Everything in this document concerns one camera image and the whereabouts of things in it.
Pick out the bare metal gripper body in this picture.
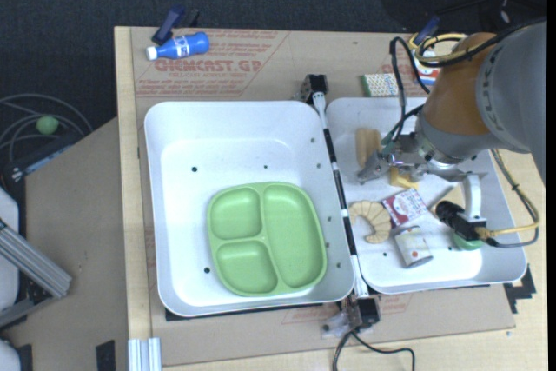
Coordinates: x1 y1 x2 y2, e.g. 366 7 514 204
381 133 480 183

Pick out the beige toy bread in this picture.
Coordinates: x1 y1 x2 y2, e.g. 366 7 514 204
355 127 384 169

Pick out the yellow toy cheese wedge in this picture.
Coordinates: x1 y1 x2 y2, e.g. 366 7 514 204
388 166 420 190

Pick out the thin black and white rod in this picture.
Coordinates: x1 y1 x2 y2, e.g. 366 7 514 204
313 93 368 297

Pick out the beige toy croissant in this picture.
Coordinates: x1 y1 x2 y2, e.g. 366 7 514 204
347 200 394 245

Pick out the green and white patterned packet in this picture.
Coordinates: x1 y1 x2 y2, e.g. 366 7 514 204
360 72 400 98

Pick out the white red and blue carton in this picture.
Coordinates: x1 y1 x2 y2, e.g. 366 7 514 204
410 46 440 89

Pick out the small white can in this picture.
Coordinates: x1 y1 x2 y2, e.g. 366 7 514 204
392 225 434 270

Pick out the green round toy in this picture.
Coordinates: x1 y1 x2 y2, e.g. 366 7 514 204
450 229 486 251

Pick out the green divided plate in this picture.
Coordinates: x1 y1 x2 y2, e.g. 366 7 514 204
206 181 328 298

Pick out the white plastic tray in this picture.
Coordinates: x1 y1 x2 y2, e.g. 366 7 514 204
324 96 528 295
143 100 357 318

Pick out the brown cardboard board, red print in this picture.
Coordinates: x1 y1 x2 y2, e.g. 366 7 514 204
129 26 518 367

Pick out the blue bottle with white cap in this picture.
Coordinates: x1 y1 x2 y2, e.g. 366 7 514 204
145 30 211 62

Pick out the green ball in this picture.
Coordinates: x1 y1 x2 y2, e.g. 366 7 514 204
35 115 60 136

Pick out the black cylinder on white bracket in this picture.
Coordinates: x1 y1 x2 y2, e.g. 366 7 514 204
434 171 490 242

